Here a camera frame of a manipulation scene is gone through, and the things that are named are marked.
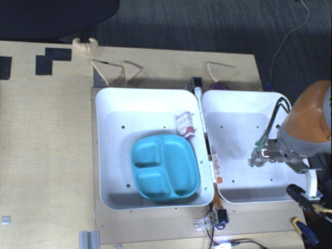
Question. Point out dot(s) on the black cylinder on white bracket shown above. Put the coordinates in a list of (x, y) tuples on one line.
[(301, 193)]

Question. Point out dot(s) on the purple toy grapes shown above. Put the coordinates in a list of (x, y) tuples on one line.
[(219, 85)]

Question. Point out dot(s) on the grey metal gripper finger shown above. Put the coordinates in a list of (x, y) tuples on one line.
[(253, 163), (257, 153)]

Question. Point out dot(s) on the beige toy croissant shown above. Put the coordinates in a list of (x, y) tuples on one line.
[(84, 47)]

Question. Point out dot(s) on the blue divided plate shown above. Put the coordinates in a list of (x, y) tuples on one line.
[(176, 165)]

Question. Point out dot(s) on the thin black and white rod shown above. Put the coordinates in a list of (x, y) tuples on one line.
[(201, 113)]

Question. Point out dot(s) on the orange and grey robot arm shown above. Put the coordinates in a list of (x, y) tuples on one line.
[(308, 118)]

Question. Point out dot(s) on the red and white carton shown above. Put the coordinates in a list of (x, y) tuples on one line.
[(184, 123)]

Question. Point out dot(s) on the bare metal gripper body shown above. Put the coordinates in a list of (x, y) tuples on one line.
[(277, 152)]

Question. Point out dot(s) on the white plastic tray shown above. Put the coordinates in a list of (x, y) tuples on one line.
[(241, 185), (116, 152)]

